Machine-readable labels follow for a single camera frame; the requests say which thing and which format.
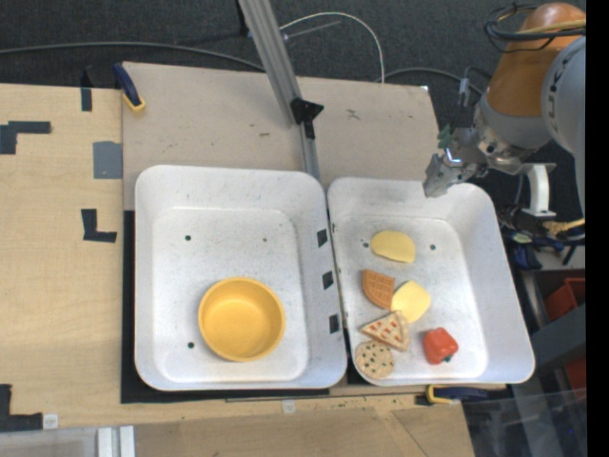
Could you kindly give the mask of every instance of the pizza slice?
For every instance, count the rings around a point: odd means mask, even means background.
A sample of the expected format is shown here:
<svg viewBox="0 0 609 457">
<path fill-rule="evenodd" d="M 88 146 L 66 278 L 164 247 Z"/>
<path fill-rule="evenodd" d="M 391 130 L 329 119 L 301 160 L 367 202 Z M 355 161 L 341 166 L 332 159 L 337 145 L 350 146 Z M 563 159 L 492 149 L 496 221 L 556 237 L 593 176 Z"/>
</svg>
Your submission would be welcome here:
<svg viewBox="0 0 609 457">
<path fill-rule="evenodd" d="M 410 346 L 408 322 L 400 311 L 392 311 L 383 318 L 364 325 L 360 332 L 400 352 L 405 352 Z"/>
</svg>

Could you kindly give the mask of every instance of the yellow potato chip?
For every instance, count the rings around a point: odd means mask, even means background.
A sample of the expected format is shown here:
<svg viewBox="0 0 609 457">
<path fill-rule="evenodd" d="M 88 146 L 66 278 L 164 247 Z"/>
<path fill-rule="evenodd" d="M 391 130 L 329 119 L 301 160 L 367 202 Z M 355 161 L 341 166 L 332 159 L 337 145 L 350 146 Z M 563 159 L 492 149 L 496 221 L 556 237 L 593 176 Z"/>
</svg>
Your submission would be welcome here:
<svg viewBox="0 0 609 457">
<path fill-rule="evenodd" d="M 393 293 L 391 311 L 401 311 L 409 324 L 419 320 L 431 305 L 431 296 L 416 281 L 410 280 Z"/>
<path fill-rule="evenodd" d="M 415 243 L 403 232 L 382 230 L 372 237 L 370 248 L 375 254 L 393 261 L 415 262 Z"/>
</svg>

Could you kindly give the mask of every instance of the gray tape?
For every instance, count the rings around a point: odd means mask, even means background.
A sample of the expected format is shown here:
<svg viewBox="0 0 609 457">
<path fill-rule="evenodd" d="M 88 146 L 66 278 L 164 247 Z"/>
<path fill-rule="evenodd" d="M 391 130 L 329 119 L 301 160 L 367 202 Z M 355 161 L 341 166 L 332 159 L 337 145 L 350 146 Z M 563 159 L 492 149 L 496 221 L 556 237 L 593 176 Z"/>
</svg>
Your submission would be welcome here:
<svg viewBox="0 0 609 457">
<path fill-rule="evenodd" d="M 121 179 L 123 177 L 123 145 L 111 141 L 93 143 L 93 177 Z"/>
</svg>

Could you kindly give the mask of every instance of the metal pole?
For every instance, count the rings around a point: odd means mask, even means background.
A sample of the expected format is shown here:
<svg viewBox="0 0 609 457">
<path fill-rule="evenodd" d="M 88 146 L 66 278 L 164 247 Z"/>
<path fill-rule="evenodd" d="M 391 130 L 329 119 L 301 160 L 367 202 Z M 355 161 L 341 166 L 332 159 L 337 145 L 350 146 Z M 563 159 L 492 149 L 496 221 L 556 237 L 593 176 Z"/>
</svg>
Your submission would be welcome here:
<svg viewBox="0 0 609 457">
<path fill-rule="evenodd" d="M 297 122 L 290 104 L 297 98 L 302 99 L 302 94 L 270 2 L 269 0 L 239 0 L 239 3 L 282 114 L 290 126 L 296 125 Z M 300 130 L 304 170 L 319 180 L 320 171 L 315 139 L 308 136 L 310 134 L 306 133 L 304 123 L 300 124 Z"/>
</svg>

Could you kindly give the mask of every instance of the brown waffle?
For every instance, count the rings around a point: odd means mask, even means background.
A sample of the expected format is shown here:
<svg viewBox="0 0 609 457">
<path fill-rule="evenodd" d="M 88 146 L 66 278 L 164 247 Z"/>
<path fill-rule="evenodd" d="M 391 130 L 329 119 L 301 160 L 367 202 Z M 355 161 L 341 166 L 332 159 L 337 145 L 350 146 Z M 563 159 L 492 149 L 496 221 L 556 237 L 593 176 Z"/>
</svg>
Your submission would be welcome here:
<svg viewBox="0 0 609 457">
<path fill-rule="evenodd" d="M 391 276 L 370 269 L 362 271 L 363 293 L 377 307 L 391 309 L 395 285 L 396 280 Z"/>
</svg>

